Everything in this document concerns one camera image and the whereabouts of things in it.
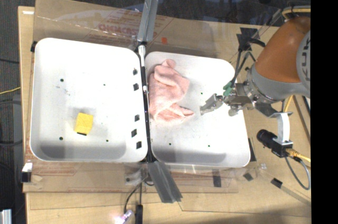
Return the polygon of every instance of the white plastic part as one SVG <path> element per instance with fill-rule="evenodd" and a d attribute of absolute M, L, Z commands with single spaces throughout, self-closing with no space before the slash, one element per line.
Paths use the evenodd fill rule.
<path fill-rule="evenodd" d="M 185 97 L 178 103 L 195 115 L 182 123 L 157 123 L 151 119 L 152 151 L 170 165 L 243 167 L 250 161 L 250 148 L 243 112 L 230 117 L 230 107 L 200 114 L 200 106 L 233 78 L 230 63 L 213 58 L 152 52 L 145 59 L 147 77 L 164 60 L 176 62 L 175 70 L 190 81 Z"/>
<path fill-rule="evenodd" d="M 139 162 L 146 156 L 142 82 L 133 51 L 43 39 L 35 48 L 32 99 L 30 146 L 36 157 Z M 78 113 L 93 115 L 88 135 L 74 131 Z"/>

